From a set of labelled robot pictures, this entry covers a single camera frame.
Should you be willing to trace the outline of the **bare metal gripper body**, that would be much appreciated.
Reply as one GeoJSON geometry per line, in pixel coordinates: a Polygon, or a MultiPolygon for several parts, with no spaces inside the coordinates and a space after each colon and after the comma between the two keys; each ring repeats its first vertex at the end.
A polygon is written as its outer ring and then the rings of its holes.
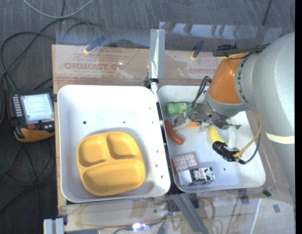
{"type": "Polygon", "coordinates": [[[229,117],[217,113],[207,102],[196,103],[190,114],[190,119],[192,121],[210,123],[220,129],[228,128],[230,125],[227,122],[228,118],[229,117]]]}

